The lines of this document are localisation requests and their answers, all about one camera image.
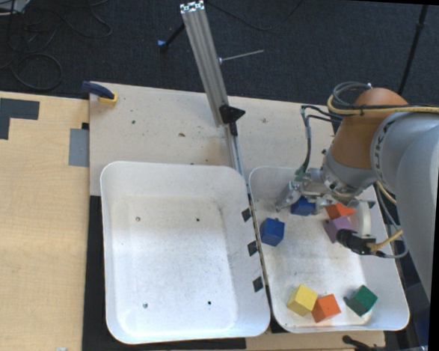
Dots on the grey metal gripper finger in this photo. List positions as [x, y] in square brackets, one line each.
[321, 206]
[288, 196]

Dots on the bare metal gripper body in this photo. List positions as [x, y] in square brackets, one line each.
[314, 183]

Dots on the blue cube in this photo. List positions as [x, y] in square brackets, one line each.
[302, 207]
[272, 231]

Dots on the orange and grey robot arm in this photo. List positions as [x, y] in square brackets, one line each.
[404, 154]

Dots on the orange cube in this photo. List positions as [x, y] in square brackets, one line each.
[326, 308]
[337, 211]

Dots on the purple cube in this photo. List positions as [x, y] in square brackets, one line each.
[336, 227]

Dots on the white plastic tray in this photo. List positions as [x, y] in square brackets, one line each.
[176, 258]
[311, 263]

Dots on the thin black and white rod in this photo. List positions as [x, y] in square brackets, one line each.
[237, 157]

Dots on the yellow cube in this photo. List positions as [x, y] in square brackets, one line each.
[301, 300]

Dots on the green cube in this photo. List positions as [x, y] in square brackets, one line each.
[361, 301]

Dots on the pale wood board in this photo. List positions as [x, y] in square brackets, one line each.
[162, 129]

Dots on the black cylinder on white bracket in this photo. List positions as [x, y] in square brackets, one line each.
[359, 241]

